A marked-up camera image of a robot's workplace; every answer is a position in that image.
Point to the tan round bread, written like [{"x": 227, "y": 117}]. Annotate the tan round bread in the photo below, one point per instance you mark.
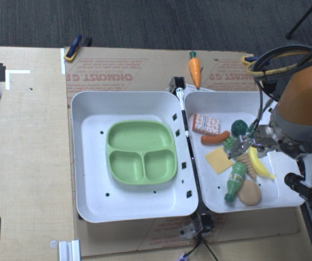
[{"x": 249, "y": 193}]

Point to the black cylinder on white bracket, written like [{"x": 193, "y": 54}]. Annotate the black cylinder on white bracket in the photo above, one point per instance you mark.
[{"x": 296, "y": 183}]

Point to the orange and white carton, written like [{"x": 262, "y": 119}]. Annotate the orange and white carton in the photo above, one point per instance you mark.
[{"x": 205, "y": 124}]

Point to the green bottle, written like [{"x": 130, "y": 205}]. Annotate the green bottle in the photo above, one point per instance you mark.
[{"x": 234, "y": 179}]

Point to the green divided plate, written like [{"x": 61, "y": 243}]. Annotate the green divided plate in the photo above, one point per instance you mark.
[{"x": 141, "y": 151}]

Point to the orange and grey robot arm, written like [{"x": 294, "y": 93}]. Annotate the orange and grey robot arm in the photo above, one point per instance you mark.
[{"x": 302, "y": 102}]

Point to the yellow banana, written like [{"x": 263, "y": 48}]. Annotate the yellow banana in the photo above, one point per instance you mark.
[{"x": 258, "y": 164}]

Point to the orange sausage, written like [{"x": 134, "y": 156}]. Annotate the orange sausage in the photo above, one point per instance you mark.
[{"x": 214, "y": 139}]

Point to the white plastic tray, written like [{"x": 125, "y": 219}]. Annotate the white plastic tray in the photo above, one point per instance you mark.
[
  {"x": 96, "y": 200},
  {"x": 215, "y": 105}
]

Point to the dark green broccoli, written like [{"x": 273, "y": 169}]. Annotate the dark green broccoli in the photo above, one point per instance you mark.
[{"x": 239, "y": 128}]

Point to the thin black and white rod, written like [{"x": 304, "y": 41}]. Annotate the thin black and white rod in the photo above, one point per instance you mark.
[{"x": 185, "y": 124}]

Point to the small light green vegetable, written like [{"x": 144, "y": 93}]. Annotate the small light green vegetable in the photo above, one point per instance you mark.
[{"x": 228, "y": 143}]

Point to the yellow cheese slice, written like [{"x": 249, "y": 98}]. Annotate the yellow cheese slice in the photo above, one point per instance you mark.
[{"x": 218, "y": 160}]

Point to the beige waffle cone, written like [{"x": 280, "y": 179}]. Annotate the beige waffle cone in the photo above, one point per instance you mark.
[{"x": 249, "y": 166}]

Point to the orange carrot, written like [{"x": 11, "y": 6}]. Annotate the orange carrot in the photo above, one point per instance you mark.
[{"x": 195, "y": 71}]

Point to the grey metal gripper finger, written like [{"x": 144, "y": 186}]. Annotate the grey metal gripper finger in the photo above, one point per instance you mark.
[
  {"x": 242, "y": 141},
  {"x": 234, "y": 151}
]

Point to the brown cardboard board red print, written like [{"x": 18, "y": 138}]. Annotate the brown cardboard board red print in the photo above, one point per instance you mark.
[{"x": 134, "y": 72}]

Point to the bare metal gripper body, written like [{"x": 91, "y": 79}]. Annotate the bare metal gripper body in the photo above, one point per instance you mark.
[{"x": 267, "y": 140}]

